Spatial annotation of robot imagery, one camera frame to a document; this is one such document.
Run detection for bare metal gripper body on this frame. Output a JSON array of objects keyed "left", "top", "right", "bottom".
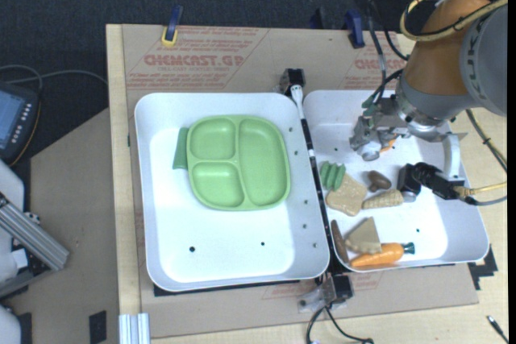
[{"left": 360, "top": 97, "right": 449, "bottom": 143}]

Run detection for brown mushroom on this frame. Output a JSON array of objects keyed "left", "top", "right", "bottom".
[{"left": 366, "top": 169, "right": 393, "bottom": 193}]

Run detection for green pea pod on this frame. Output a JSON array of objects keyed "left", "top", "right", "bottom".
[{"left": 319, "top": 160, "right": 347, "bottom": 191}]

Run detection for thin black and white rod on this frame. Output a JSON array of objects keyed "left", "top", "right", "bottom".
[{"left": 289, "top": 85, "right": 334, "bottom": 277}]

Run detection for pale yellow corn cob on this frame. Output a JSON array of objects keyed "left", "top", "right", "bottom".
[{"left": 361, "top": 189, "right": 405, "bottom": 210}]

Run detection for tan bread slice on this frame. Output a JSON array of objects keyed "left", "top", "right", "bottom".
[{"left": 325, "top": 172, "right": 368, "bottom": 218}]

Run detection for tan wedge slice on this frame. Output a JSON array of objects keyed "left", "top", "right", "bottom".
[{"left": 344, "top": 216, "right": 383, "bottom": 255}]

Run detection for white plastic tray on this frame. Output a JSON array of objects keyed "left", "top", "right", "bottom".
[
  {"left": 302, "top": 89, "right": 491, "bottom": 274},
  {"left": 134, "top": 92, "right": 331, "bottom": 292}
]

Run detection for brown sausage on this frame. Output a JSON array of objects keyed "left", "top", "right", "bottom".
[{"left": 330, "top": 219, "right": 351, "bottom": 263}]

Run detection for green divided plate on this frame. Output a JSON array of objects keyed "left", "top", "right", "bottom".
[{"left": 172, "top": 114, "right": 292, "bottom": 212}]

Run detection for orange carrot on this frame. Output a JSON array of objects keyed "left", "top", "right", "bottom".
[{"left": 349, "top": 241, "right": 416, "bottom": 269}]

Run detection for brown cardboard board, red print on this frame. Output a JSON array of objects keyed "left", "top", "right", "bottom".
[{"left": 120, "top": 24, "right": 481, "bottom": 339}]

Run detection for black cylinder on white bracket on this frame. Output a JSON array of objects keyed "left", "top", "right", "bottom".
[{"left": 397, "top": 131, "right": 468, "bottom": 201}]

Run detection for black block with thin wires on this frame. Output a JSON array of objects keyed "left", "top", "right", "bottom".
[
  {"left": 277, "top": 68, "right": 306, "bottom": 94},
  {"left": 297, "top": 273, "right": 356, "bottom": 313}
]

